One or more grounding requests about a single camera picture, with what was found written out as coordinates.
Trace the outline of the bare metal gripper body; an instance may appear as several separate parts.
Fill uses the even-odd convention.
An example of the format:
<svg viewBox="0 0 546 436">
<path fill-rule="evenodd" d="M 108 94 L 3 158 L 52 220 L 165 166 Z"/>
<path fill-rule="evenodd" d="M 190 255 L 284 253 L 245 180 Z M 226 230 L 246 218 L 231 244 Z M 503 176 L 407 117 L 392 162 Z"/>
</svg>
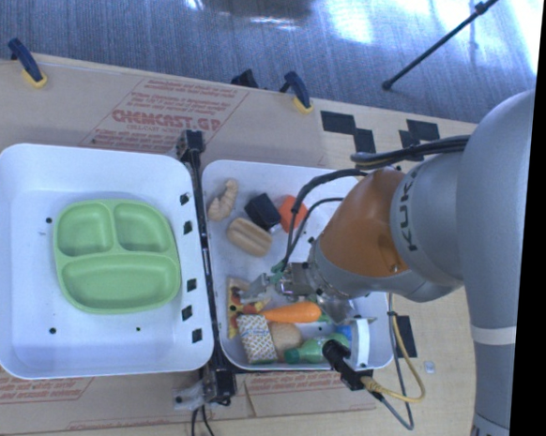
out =
<svg viewBox="0 0 546 436">
<path fill-rule="evenodd" d="M 316 282 L 308 262 L 288 263 L 278 274 L 276 291 L 281 295 L 312 296 L 316 294 Z"/>
</svg>

